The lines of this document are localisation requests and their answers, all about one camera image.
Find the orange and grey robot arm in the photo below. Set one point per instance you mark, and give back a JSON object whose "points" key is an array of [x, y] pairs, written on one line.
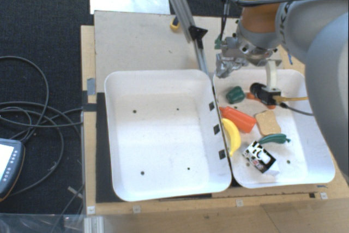
{"points": [[321, 43]]}

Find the black and white carton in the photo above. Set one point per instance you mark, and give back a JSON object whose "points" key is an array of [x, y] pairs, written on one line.
{"points": [[259, 156]]}

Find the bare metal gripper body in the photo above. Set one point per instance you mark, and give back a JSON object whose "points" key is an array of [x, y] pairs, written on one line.
{"points": [[246, 49]]}

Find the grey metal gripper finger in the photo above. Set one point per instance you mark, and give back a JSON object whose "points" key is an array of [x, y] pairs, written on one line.
{"points": [[239, 63], [223, 68]]}

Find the orange toy carrot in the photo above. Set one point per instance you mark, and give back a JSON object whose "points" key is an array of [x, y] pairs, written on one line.
{"points": [[251, 96]]}

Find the dark green toy pepper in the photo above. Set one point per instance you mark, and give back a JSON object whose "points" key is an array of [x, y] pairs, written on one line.
{"points": [[235, 95]]}

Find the orange toy bottle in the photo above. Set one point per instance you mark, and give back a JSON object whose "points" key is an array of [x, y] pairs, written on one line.
{"points": [[240, 119]]}

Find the pale wood board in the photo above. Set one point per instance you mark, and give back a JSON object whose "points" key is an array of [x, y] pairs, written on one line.
{"points": [[90, 144]]}

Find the yellow banana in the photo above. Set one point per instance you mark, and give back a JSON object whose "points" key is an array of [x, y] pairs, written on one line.
{"points": [[234, 135]]}

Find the white plastic tray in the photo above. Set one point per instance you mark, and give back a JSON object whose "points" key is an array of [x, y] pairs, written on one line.
{"points": [[297, 144], [163, 142]]}

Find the tan bread slice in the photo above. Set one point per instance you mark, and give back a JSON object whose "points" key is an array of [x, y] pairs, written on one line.
{"points": [[268, 122]]}

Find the dark green toy pickle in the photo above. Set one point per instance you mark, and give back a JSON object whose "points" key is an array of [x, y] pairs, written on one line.
{"points": [[274, 138]]}

